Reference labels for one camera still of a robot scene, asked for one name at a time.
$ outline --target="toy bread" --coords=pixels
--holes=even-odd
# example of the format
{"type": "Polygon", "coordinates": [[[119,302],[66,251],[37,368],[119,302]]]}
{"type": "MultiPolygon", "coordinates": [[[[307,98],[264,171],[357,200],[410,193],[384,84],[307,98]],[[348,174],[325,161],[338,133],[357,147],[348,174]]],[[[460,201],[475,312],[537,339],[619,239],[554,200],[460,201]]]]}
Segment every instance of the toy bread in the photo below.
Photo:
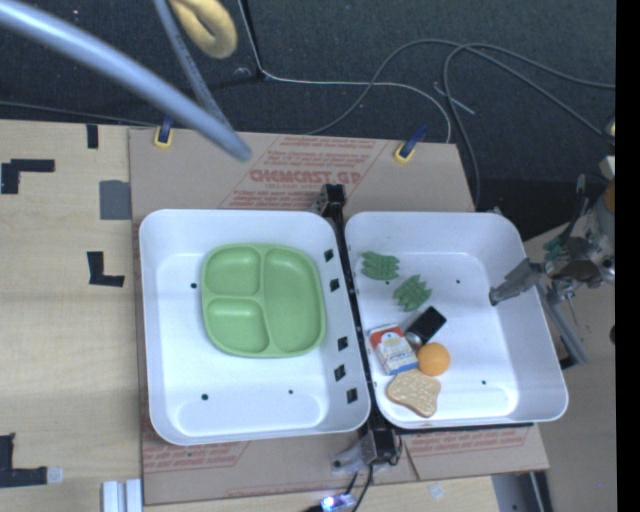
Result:
{"type": "Polygon", "coordinates": [[[397,374],[387,386],[390,400],[409,407],[425,418],[436,412],[439,393],[440,381],[417,368],[397,374]]]}

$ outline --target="cardboard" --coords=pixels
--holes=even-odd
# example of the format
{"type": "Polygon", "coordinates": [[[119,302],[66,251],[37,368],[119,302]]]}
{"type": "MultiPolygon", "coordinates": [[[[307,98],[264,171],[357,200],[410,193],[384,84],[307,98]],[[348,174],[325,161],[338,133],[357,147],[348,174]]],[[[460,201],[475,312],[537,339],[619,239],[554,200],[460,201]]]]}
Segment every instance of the cardboard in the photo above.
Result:
{"type": "MultiPolygon", "coordinates": [[[[246,133],[253,158],[243,163],[188,130],[176,130],[171,147],[158,149],[154,133],[129,131],[145,503],[344,489],[350,476],[334,475],[330,460],[357,432],[196,447],[155,434],[146,406],[138,229],[163,208],[313,210],[324,183],[345,186],[347,218],[374,210],[472,211],[456,147],[421,143],[402,165],[393,160],[399,141],[246,133]]],[[[378,470],[374,485],[548,467],[535,425],[403,439],[398,465],[378,470]]]]}

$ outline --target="toy orange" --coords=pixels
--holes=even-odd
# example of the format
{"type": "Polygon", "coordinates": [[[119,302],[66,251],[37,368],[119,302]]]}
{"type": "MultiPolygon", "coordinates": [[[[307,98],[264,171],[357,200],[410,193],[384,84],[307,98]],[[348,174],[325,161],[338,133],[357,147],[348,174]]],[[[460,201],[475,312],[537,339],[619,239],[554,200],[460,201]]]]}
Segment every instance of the toy orange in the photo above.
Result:
{"type": "Polygon", "coordinates": [[[417,357],[420,371],[431,377],[442,375],[451,364],[449,351],[437,342],[427,343],[420,347],[417,357]]]}

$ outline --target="divided green plate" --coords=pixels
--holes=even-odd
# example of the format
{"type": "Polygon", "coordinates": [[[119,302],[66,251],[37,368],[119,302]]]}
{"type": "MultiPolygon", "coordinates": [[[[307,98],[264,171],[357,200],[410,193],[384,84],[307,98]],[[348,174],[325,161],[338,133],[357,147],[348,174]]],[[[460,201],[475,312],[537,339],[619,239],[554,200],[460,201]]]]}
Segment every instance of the divided green plate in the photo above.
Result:
{"type": "Polygon", "coordinates": [[[318,270],[297,249],[273,244],[219,247],[205,258],[200,284],[207,334],[225,352],[297,356],[324,338],[318,270]]]}

